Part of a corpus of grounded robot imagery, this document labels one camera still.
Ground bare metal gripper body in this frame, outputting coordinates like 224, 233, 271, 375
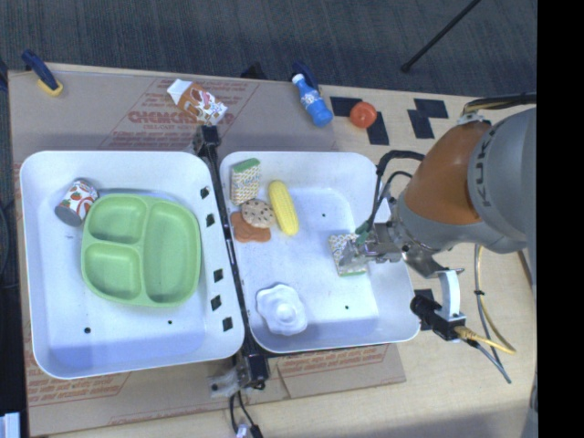
364, 221, 408, 265

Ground small green and white packet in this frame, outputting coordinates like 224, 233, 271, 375
328, 233, 369, 277

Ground white plastic tray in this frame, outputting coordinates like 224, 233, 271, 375
218, 151, 422, 355
18, 150, 246, 381

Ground yellow corn cob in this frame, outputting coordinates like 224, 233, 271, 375
267, 179, 301, 238

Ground white fried egg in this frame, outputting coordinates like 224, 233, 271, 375
255, 282, 308, 337

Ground brown chocolate chip biscuit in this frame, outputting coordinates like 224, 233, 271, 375
240, 198, 278, 229

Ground thin black rod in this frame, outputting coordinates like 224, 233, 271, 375
203, 146, 257, 360

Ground green and white patterned packet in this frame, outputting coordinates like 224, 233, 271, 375
229, 157, 263, 206

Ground orange round toy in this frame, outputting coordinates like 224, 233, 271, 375
349, 101, 379, 130

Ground blue bottle with white cap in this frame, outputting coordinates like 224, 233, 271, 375
291, 73, 334, 129

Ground green divided plate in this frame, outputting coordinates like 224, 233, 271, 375
80, 193, 203, 309

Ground orange and white carton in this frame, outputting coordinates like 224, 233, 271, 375
166, 78, 229, 127

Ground white can with orange print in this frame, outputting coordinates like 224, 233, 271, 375
54, 178, 99, 228

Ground brown cardboard board, red print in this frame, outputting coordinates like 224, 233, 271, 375
7, 61, 408, 437

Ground black cylinder on white bracket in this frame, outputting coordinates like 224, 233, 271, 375
409, 267, 467, 341

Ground black block with thin wires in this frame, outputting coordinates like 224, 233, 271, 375
234, 352, 271, 390
194, 124, 223, 155

